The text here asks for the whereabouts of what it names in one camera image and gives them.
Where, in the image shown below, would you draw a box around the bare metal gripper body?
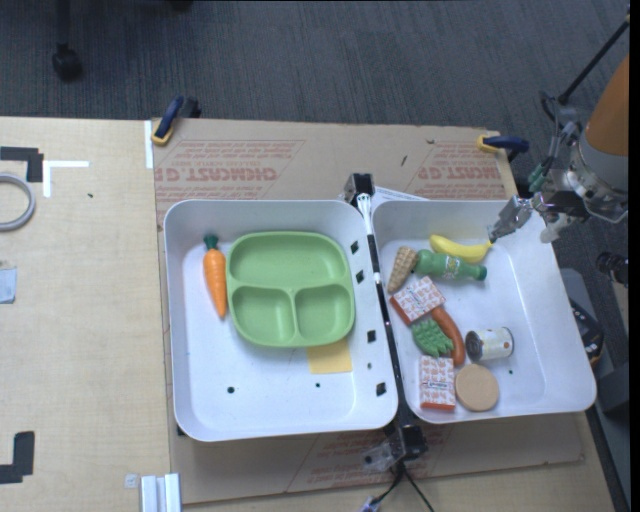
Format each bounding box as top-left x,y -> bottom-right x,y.
531,167 -> 630,225

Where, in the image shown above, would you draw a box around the yellow banana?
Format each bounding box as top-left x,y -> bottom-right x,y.
429,233 -> 494,265

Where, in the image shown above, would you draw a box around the green bottle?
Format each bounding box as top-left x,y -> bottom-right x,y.
412,249 -> 488,282

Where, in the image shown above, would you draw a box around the white plastic tray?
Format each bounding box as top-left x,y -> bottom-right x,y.
163,199 -> 400,443
372,199 -> 598,425

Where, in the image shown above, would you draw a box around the white paper sheet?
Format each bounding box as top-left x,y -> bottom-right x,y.
372,185 -> 431,203

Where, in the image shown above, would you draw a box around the tan waffle cone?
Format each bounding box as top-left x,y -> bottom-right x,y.
387,245 -> 419,295

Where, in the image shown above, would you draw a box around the orange and white carton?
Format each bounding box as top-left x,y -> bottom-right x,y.
389,276 -> 447,326
418,354 -> 457,413

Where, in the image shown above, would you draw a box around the orange sausage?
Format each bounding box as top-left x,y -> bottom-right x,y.
430,306 -> 467,368

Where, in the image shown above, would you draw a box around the white can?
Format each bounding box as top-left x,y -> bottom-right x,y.
464,326 -> 515,362

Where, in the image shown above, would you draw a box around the thin black and white rod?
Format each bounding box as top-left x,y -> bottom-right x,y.
357,194 -> 416,432

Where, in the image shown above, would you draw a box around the green grapes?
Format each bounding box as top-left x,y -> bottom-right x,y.
410,318 -> 455,359

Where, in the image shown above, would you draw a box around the tan round biscuit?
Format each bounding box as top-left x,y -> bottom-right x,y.
454,363 -> 501,413

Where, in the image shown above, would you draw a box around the green divided plate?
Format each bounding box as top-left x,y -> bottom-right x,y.
225,230 -> 357,349

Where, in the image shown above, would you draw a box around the yellow flat square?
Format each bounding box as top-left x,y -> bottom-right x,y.
306,339 -> 354,375

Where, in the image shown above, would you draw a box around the brown cardboard board red print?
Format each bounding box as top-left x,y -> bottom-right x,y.
151,117 -> 586,506

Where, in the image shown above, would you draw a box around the orange carrot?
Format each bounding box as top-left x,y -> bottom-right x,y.
202,233 -> 230,320

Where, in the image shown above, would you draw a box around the white tape roll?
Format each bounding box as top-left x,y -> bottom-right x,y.
0,172 -> 37,232

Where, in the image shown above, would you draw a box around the black cylinder on white bracket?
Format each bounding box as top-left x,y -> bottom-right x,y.
539,212 -> 630,287

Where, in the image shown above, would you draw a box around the black block with thin wires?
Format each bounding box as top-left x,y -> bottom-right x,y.
362,424 -> 430,474
343,173 -> 376,204

